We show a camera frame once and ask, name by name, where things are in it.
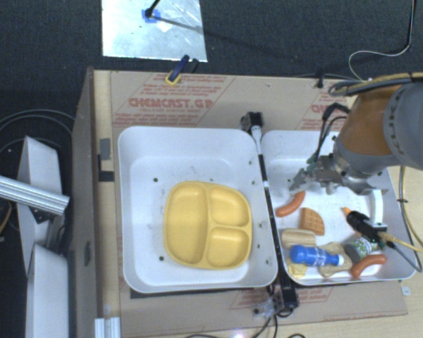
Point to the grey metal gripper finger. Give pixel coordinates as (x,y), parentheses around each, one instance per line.
(332,187)
(303,179)

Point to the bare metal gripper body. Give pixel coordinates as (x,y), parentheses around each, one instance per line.
(338,174)

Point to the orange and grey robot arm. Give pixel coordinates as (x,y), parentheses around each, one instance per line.
(370,125)

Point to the white plastic tray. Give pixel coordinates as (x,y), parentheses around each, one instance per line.
(335,203)
(144,206)

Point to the orange toy sausage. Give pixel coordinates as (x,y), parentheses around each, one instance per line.
(368,262)
(290,204)

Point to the thin black and white rod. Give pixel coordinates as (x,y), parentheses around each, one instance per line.
(268,192)

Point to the brown toy waffle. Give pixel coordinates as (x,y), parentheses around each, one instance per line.
(312,221)

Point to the tan toy hot dog bun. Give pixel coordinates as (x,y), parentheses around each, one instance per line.
(298,237)

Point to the green labelled small bottle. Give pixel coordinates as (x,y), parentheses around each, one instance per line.
(363,248)

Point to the blue and white bottle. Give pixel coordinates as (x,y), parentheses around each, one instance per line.
(308,255)

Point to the tan toy bread slice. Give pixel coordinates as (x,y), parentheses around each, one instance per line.
(333,270)

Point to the yellow toy food piece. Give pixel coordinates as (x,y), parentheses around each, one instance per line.
(296,270)

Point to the yellow divided plate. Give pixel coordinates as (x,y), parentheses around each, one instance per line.
(190,220)

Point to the brown cardboard board red print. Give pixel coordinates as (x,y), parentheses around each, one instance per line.
(183,100)

